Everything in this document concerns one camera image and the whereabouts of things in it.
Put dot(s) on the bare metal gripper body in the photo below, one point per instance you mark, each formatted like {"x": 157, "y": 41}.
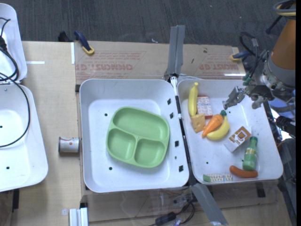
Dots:
{"x": 263, "y": 91}

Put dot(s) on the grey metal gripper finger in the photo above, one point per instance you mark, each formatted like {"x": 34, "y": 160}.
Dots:
{"x": 257, "y": 103}
{"x": 234, "y": 97}

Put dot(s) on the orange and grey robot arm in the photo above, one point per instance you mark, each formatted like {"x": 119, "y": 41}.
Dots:
{"x": 284, "y": 43}

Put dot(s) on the orange and white carton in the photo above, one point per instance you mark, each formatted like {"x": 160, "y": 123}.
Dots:
{"x": 204, "y": 105}

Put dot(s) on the orange carrot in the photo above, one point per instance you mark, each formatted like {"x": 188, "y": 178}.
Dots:
{"x": 212, "y": 124}

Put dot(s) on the yellow banana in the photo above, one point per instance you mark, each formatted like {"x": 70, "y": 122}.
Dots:
{"x": 192, "y": 100}
{"x": 221, "y": 132}

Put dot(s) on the white and brown carton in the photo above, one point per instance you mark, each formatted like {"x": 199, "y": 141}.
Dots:
{"x": 237, "y": 139}

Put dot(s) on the yellow cheese wedge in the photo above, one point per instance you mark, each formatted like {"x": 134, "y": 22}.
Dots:
{"x": 198, "y": 123}

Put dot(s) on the green bottle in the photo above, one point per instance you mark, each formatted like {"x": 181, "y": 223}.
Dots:
{"x": 250, "y": 158}

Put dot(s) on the white plastic tray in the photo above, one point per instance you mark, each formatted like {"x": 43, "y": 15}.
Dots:
{"x": 211, "y": 154}
{"x": 14, "y": 163}
{"x": 13, "y": 48}
{"x": 131, "y": 180}

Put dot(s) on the orange sausage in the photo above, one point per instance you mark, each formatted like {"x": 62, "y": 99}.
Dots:
{"x": 243, "y": 172}

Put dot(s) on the green orange white packet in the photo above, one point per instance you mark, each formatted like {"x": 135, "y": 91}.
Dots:
{"x": 217, "y": 178}

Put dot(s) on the brown cardboard board red print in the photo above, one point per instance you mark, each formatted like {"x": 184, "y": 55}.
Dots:
{"x": 141, "y": 62}

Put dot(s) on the green divided plate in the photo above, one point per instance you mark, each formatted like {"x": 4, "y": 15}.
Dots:
{"x": 137, "y": 135}

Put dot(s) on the white can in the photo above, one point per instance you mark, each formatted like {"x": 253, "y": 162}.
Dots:
{"x": 68, "y": 145}

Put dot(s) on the black cylinder on white bracket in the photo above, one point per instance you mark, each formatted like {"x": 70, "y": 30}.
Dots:
{"x": 285, "y": 124}

